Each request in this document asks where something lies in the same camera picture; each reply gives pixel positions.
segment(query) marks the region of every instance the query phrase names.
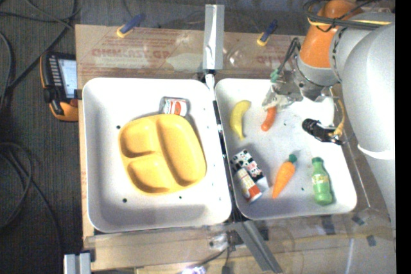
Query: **banana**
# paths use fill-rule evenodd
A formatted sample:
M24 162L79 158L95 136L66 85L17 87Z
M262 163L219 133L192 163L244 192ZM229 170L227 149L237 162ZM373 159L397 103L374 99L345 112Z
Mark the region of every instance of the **banana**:
M250 101L239 101L234 105L230 114L230 127L238 135L240 140L244 139L243 135L243 116L250 108Z

